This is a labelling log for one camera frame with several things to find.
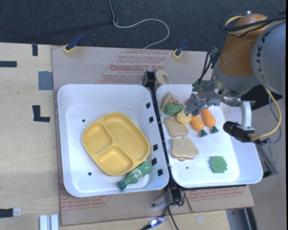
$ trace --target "blue clip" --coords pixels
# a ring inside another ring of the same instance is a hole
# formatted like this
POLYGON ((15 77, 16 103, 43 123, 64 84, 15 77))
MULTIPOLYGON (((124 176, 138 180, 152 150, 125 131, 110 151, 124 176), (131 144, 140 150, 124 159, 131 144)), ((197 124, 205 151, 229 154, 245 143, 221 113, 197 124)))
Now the blue clip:
POLYGON ((69 42, 69 44, 65 45, 63 47, 63 50, 65 53, 72 52, 75 48, 75 46, 79 45, 84 40, 84 35, 77 36, 74 40, 69 42))
POLYGON ((186 39, 181 46, 173 52, 173 57, 178 59, 181 56, 183 50, 188 49, 189 47, 189 40, 186 39))

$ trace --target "bottle label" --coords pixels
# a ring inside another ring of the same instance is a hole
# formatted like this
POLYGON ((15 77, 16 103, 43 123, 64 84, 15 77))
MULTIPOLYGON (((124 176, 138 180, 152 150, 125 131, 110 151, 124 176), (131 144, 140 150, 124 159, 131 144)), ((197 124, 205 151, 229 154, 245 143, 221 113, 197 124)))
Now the bottle label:
POLYGON ((136 178, 137 181, 139 181, 139 180, 141 180, 143 178, 142 172, 139 169, 137 169, 137 168, 135 168, 133 170, 133 175, 134 175, 134 177, 136 178))

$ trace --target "green bottle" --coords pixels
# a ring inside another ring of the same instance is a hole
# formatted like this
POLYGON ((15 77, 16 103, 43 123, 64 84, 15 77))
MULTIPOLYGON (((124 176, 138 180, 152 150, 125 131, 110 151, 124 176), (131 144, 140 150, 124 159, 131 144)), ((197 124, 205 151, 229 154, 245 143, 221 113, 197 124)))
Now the green bottle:
POLYGON ((117 186, 120 190, 124 190, 127 185, 135 184, 141 180, 145 175, 149 174, 152 171, 153 167, 149 162, 144 161, 138 167, 134 168, 127 174, 125 180, 117 183, 117 186))

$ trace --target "table surface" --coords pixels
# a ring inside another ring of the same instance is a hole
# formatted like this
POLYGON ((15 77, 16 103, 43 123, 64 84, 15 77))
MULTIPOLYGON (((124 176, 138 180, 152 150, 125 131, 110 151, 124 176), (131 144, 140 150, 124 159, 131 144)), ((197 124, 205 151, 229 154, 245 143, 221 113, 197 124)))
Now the table surface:
MULTIPOLYGON (((53 90, 39 91, 38 72, 52 72, 51 46, 0 43, 0 208, 20 208, 21 216, 0 218, 0 229, 38 229, 40 215, 60 215, 53 90), (50 122, 33 121, 33 105, 50 122)), ((226 212, 174 215, 180 230, 229 230, 226 212)), ((170 216, 158 229, 175 229, 170 216)), ((100 222, 60 229, 141 229, 153 218, 100 222)))

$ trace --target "cardboard box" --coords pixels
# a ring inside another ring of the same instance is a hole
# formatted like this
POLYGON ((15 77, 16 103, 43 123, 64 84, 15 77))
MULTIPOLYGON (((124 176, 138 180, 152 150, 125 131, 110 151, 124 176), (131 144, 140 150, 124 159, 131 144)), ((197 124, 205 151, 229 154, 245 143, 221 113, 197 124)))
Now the cardboard box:
MULTIPOLYGON (((202 73, 206 52, 184 51, 179 59, 171 50, 76 47, 66 54, 61 46, 52 47, 53 87, 56 115, 58 170, 60 183, 61 224, 74 225, 120 219, 160 216, 162 210, 152 209, 151 201, 164 190, 74 197, 63 183, 60 127, 57 93, 65 84, 138 84, 145 71, 164 69, 170 83, 192 84, 202 73)), ((204 80, 211 76, 210 70, 204 80)), ((186 202, 175 206, 173 214, 213 211, 254 205, 247 185, 184 191, 186 202)))

